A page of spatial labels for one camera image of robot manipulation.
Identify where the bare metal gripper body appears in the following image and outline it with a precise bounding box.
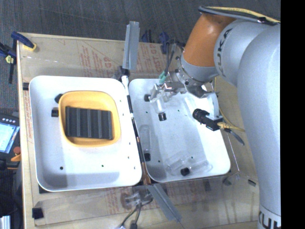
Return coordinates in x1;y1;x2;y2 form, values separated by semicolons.
163;69;207;99

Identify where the thin black and white rod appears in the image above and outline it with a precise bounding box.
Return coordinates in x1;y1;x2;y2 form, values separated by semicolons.
121;75;152;185

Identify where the white plastic tray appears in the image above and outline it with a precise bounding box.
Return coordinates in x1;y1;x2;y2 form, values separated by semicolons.
28;75;143;192
128;78;231;184

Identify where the yellow plastic bowl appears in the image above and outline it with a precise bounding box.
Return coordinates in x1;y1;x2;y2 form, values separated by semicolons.
58;90;122;148

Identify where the black ribbed block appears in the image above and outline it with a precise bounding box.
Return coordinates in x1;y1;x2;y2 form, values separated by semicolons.
65;106;113;140

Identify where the brown cardboard board red print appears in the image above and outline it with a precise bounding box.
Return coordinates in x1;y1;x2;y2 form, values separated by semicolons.
16;31;260;229

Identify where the black cylinder on white bracket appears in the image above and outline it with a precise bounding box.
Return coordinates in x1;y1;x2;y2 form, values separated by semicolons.
192;92;224;132

